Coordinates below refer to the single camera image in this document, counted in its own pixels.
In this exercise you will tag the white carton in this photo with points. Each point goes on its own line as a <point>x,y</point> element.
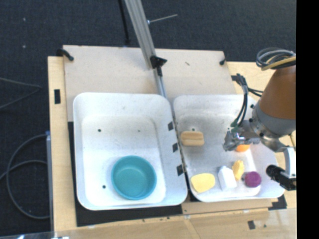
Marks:
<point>226,178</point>

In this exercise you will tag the purple toy grapes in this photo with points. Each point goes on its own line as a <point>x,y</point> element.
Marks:
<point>252,179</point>

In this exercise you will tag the orange toy fruit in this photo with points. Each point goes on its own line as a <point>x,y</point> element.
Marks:
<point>243,148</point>

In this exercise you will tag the teal bowl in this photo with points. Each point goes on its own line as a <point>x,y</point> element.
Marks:
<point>133,178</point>

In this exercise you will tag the flat yellow oval toy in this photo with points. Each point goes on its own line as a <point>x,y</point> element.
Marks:
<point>203,182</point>

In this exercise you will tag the black cylinder on white bracket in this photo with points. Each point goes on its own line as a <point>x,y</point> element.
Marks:
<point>280,174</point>

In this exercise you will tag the white plastic tray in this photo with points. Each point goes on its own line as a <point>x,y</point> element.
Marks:
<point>119,136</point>
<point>214,123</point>

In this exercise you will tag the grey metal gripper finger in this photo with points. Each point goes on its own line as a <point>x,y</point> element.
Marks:
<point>227,143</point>
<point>235,147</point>

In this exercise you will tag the pale wood board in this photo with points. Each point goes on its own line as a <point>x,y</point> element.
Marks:
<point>112,71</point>

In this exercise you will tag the tan toy bread bun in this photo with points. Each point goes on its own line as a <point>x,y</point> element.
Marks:
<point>192,138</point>

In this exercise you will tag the yellow toy corn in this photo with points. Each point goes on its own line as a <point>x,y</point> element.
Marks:
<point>238,169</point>

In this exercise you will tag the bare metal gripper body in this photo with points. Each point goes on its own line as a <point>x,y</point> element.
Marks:
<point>249,134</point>

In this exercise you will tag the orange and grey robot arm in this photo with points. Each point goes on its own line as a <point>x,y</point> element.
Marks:
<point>280,96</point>

